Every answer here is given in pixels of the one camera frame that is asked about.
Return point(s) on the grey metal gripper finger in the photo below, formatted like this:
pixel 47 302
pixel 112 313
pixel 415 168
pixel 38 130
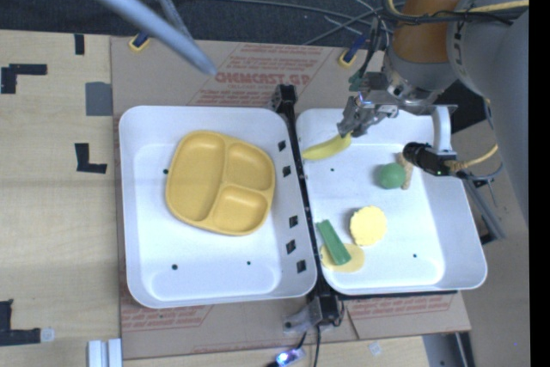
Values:
pixel 364 125
pixel 346 128

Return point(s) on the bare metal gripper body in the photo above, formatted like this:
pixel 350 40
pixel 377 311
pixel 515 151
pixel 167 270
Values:
pixel 374 99

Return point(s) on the yellow banana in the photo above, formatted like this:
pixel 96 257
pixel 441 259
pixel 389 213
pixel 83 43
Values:
pixel 322 149

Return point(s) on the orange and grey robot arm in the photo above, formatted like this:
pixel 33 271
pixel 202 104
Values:
pixel 434 13

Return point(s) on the green ball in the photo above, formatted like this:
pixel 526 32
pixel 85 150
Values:
pixel 391 175

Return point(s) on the tan biscuit stick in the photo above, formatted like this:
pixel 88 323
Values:
pixel 407 180

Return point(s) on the yellow round scalloped biscuit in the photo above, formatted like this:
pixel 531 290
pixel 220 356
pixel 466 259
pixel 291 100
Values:
pixel 368 226

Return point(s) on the brown cardboard board red print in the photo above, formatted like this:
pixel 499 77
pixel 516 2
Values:
pixel 258 64

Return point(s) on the white plastic tray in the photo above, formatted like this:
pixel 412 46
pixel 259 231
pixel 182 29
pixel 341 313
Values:
pixel 412 228
pixel 202 270

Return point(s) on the green celery stick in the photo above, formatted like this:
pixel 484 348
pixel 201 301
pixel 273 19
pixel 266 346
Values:
pixel 333 242

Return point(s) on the pale yellow flat disc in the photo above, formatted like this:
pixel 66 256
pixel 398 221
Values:
pixel 356 261

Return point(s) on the yellow divided plate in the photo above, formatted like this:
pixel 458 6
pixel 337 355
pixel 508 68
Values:
pixel 215 180

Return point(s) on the black cylinder on white bracket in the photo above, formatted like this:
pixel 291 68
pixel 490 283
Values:
pixel 429 157

